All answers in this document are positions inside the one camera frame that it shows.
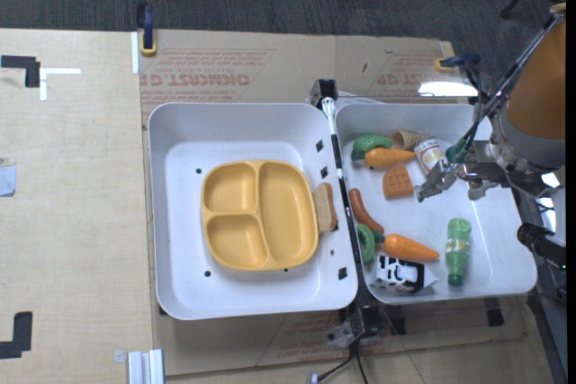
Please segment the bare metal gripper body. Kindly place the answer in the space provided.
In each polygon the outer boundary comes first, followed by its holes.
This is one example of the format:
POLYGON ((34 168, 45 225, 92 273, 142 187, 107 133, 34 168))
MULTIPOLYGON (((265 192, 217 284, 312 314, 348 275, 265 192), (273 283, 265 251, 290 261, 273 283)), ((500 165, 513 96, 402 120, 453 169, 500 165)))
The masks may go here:
POLYGON ((479 200, 493 187, 515 189, 531 199, 552 198, 562 189, 555 170, 523 158, 506 144, 474 141, 458 175, 468 183, 468 197, 479 200))

